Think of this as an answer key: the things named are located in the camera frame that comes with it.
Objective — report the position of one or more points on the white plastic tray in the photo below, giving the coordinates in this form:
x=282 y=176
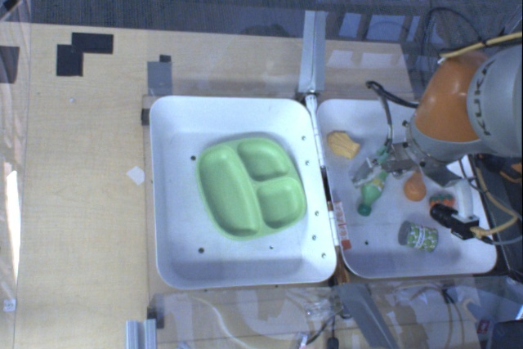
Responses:
x=384 y=257
x=184 y=257

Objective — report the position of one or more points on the green patterned can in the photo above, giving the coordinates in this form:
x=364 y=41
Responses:
x=421 y=237

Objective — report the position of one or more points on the orange and green pumpkin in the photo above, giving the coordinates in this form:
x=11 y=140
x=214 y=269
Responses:
x=441 y=200

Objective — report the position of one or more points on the orange pear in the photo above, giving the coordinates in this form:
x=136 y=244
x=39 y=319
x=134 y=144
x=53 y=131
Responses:
x=415 y=190

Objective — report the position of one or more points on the green plastic bottle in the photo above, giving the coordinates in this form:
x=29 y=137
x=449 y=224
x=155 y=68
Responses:
x=369 y=196

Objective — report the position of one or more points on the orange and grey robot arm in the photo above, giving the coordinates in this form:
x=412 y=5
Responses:
x=457 y=106

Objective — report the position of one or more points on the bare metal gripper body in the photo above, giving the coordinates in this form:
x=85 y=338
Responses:
x=398 y=161

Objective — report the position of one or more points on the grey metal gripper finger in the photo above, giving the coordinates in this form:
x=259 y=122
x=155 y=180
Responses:
x=363 y=174
x=378 y=167

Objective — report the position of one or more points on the yellow biscuit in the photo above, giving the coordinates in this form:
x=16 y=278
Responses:
x=342 y=144

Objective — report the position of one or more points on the black cylinder on white bracket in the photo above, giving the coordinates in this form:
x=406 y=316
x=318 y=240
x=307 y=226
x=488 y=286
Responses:
x=453 y=216

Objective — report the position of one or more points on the green divided plate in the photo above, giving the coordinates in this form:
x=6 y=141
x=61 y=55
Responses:
x=229 y=192

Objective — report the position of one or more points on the thin black and white rod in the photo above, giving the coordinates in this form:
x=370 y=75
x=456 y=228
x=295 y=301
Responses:
x=337 y=216

